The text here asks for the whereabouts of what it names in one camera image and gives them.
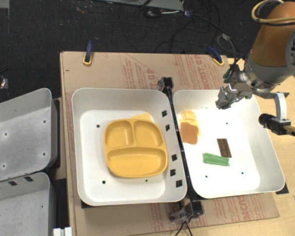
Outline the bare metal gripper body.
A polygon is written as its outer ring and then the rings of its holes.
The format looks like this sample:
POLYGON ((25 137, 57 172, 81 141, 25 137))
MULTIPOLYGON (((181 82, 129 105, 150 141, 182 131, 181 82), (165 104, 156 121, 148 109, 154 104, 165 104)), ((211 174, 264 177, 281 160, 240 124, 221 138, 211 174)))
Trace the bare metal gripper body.
POLYGON ((266 98, 270 94, 270 84, 251 71, 236 71, 226 87, 226 93, 228 100, 250 99, 253 94, 266 98))

